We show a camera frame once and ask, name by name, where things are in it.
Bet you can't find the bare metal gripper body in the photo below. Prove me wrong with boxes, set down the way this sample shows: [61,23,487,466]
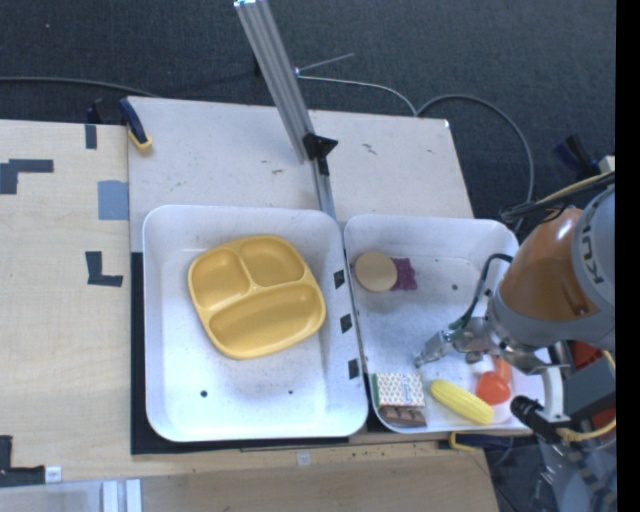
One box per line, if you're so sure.
[448,316,547,376]

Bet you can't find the brown chocolate packet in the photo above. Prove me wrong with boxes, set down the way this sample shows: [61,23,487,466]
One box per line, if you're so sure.
[379,405,428,429]

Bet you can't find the orange rounded toy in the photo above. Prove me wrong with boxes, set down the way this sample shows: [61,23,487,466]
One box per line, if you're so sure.
[474,371,513,407]

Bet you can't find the tan round biscuit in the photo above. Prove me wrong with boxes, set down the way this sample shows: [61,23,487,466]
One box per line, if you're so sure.
[353,250,399,294]

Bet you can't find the yellow divided plate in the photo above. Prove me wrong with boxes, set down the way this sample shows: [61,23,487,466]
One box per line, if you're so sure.
[186,234,328,361]

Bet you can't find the white plastic tray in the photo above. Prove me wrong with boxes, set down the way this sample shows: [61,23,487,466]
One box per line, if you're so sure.
[342,213,547,435]
[142,203,370,444]

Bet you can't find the purple grapes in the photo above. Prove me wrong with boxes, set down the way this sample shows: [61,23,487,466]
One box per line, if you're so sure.
[390,257,419,292]

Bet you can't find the pale flat board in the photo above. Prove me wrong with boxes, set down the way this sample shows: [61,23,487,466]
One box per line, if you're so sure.
[127,95,482,457]

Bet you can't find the black cylinder on white bracket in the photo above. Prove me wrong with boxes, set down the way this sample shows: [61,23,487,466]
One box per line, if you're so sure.
[509,364,572,444]

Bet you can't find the yellow corn cob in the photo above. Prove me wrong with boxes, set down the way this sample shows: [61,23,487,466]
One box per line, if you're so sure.
[429,378,496,427]

